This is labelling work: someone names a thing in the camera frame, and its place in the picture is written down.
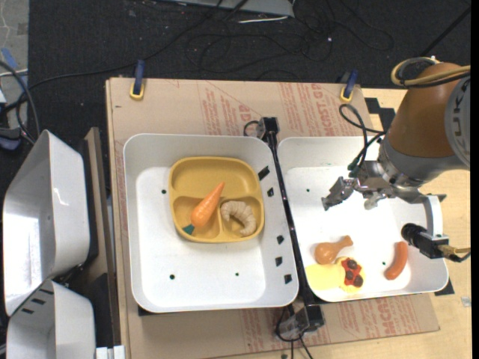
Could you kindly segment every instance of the toy shrimp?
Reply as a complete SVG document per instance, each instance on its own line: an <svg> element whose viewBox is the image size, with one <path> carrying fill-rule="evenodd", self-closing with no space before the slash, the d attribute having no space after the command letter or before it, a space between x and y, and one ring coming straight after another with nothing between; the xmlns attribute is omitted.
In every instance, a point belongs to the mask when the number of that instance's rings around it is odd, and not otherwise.
<svg viewBox="0 0 479 359"><path fill-rule="evenodd" d="M251 207L245 202L230 200L223 203L220 210L225 221L229 221L230 216L233 216L242 223L243 228L239 232L242 236L250 236L256 231L256 219Z"/></svg>

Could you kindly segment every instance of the toy carrot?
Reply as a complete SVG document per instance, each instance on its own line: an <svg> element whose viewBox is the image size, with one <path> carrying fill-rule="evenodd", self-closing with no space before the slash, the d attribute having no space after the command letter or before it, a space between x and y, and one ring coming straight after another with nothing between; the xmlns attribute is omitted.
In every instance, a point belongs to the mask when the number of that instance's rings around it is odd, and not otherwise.
<svg viewBox="0 0 479 359"><path fill-rule="evenodd" d="M222 195L225 183L219 183L201 202L193 209L190 216L191 224L183 228L183 231L189 235L193 233L195 227L203 227L207 224L211 215L216 210L219 203L219 198Z"/></svg>

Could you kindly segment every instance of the white plastic container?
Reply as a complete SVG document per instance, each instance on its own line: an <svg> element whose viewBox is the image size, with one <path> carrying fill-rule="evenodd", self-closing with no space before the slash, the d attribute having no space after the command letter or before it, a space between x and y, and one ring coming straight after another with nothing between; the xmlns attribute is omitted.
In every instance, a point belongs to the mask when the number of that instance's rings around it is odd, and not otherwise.
<svg viewBox="0 0 479 359"><path fill-rule="evenodd" d="M9 316L45 281L83 263L90 231L82 157L43 131L3 206L4 300Z"/></svg>
<svg viewBox="0 0 479 359"><path fill-rule="evenodd" d="M168 175L180 159L241 159L260 180L264 229L243 242L205 244L175 230ZM123 149L132 292L152 313L280 307L299 290L293 246L274 160L257 138L135 135Z"/></svg>
<svg viewBox="0 0 479 359"><path fill-rule="evenodd" d="M92 359L95 346L90 301L51 280L8 322L8 359Z"/></svg>
<svg viewBox="0 0 479 359"><path fill-rule="evenodd" d="M314 249L318 243L337 242L349 235L353 246L339 255L357 260L366 274L364 286L357 293L339 287L315 290L312 286L312 291L324 301L334 302L443 289L449 278L444 259L431 260L412 246L408 247L408 260L401 275L395 280L384 276L394 260L394 243L403 240L403 225L412 222L427 226L423 205L394 198L381 200L377 208L365 210L362 195L355 191L343 203L324 210L321 198L329 194L339 176L347 178L347 165L363 146L362 137L287 138L278 145L278 160L304 266L316 264ZM372 144L367 159L376 159L378 149L378 144Z"/></svg>

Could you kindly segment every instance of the toy food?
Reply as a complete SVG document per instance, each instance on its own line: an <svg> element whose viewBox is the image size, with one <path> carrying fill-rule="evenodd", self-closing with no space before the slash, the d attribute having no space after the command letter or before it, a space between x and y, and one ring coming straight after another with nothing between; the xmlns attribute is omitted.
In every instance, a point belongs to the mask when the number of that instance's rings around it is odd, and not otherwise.
<svg viewBox="0 0 479 359"><path fill-rule="evenodd" d="M364 284L364 270L352 258L340 257L334 263L306 267L308 283L314 290L340 287L346 292L358 292Z"/></svg>
<svg viewBox="0 0 479 359"><path fill-rule="evenodd" d="M218 206L219 199L222 195L223 188L225 187L225 183L219 183L208 195L201 200L201 202L193 209L193 212L190 216L191 224L184 227L183 230L185 233L191 235L195 227L203 227L209 219L211 215L216 210Z"/></svg>
<svg viewBox="0 0 479 359"><path fill-rule="evenodd" d="M242 223L244 228L239 232L242 236L250 236L256 231L256 219L251 207L246 202L238 200L225 202L222 204L221 214L225 221L229 221L230 216L233 216Z"/></svg>
<svg viewBox="0 0 479 359"><path fill-rule="evenodd" d="M394 280L403 272L407 262L407 243L404 241L398 242L395 245L394 262L386 270L385 277L388 280Z"/></svg>
<svg viewBox="0 0 479 359"><path fill-rule="evenodd" d="M335 260L342 249L352 245L350 236L345 236L338 242L322 242L314 249L314 258L320 265L326 265Z"/></svg>

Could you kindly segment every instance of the toy sausage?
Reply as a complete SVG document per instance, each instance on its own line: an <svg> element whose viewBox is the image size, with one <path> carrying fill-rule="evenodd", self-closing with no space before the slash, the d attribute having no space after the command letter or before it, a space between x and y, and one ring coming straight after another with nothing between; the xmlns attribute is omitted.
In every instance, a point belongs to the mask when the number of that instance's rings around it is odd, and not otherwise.
<svg viewBox="0 0 479 359"><path fill-rule="evenodd" d="M395 246L394 262L386 270L385 276L388 280L394 280L403 272L407 262L407 243L404 241L398 242Z"/></svg>

